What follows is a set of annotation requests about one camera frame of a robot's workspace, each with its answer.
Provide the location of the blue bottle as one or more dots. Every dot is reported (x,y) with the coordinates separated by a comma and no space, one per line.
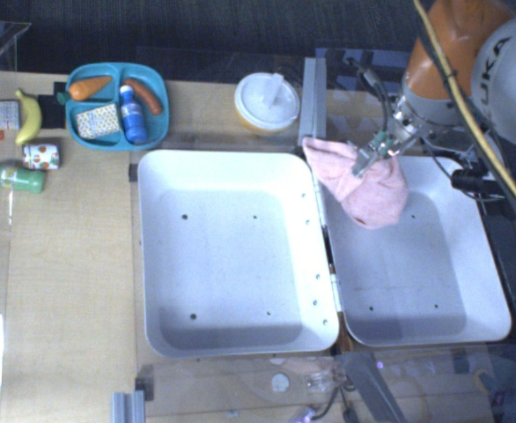
(132,119)

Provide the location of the yellow patterned packet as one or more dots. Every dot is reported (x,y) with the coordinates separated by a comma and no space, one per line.
(98,121)

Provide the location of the black cylinder on white bracket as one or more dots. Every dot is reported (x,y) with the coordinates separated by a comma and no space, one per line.
(471,181)

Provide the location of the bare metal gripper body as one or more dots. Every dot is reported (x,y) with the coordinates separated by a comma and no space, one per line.
(399,132)

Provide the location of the white plastic tray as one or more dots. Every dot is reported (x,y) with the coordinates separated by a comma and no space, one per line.
(421,271)
(236,258)

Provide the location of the pink cloth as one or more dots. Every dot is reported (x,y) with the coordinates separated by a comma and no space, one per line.
(368,196)

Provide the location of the yellow bowl with white lid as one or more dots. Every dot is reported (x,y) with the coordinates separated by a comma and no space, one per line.
(267,99)

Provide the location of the blue divided plate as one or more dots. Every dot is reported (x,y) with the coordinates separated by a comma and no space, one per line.
(108,141)

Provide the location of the yellow banana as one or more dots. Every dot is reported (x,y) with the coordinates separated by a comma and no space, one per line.
(31,117)

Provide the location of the thin black and white rod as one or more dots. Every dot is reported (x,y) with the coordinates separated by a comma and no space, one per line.
(331,262)

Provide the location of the white can with red print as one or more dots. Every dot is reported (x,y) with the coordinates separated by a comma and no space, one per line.
(41,156)

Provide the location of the orange carrot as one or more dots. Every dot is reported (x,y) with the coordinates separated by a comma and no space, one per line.
(88,88)

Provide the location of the brown sausage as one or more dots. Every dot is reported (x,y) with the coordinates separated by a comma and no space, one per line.
(145,95)

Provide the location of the pale wood board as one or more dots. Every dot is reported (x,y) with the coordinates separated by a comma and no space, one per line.
(73,280)

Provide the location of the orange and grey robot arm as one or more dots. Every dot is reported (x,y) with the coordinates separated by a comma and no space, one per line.
(500,73)

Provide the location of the clear plastic bottle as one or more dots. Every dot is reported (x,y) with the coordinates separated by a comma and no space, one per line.
(315,381)

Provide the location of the green bottle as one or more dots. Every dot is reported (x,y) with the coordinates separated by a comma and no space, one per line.
(18,179)

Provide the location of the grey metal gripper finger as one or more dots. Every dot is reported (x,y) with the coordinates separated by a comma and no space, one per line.
(358,165)
(372,158)

